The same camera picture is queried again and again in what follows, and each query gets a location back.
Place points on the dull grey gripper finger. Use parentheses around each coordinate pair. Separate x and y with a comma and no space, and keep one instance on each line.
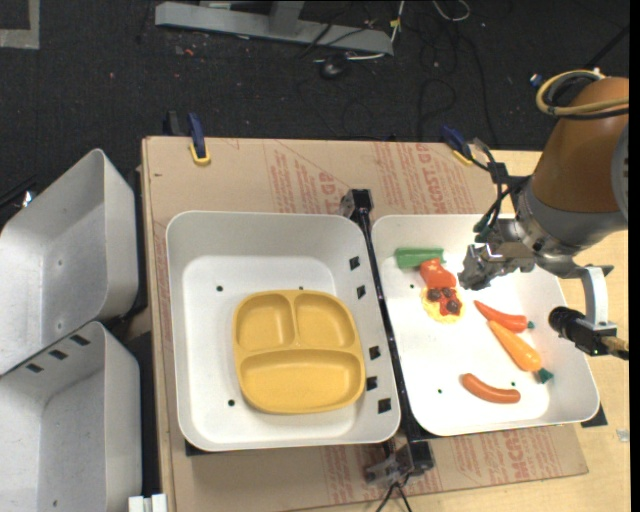
(475,281)
(476,256)

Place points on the yellow pasta with meatballs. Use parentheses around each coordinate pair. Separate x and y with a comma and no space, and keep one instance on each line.
(442,306)

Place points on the orange sausage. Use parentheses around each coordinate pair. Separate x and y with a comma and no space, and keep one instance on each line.
(490,391)

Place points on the white plastic tray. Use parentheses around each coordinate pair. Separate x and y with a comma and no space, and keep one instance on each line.
(210,350)
(450,350)

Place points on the small dark orange carrot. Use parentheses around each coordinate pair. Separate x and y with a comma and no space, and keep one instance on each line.
(502,316)

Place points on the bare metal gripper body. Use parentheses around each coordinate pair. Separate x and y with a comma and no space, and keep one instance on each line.
(512,252)

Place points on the brown cardboard board red print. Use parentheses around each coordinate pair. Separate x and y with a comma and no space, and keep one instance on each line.
(260,170)

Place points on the yellow divided plate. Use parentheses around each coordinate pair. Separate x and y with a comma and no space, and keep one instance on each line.
(300,370)

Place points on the green toy pepper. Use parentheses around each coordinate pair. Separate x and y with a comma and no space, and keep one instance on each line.
(412,257)

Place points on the red toy food piece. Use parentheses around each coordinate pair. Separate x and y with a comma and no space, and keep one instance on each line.
(436,274)

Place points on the large light orange carrot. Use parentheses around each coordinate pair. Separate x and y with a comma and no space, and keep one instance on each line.
(517,347)

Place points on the black cylinder on white bracket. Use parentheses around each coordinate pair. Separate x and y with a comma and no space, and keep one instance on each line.
(575,326)

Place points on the thin black rod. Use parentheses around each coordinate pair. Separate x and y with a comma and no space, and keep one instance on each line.
(387,320)

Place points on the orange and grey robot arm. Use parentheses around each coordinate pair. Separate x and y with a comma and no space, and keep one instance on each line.
(575,165)

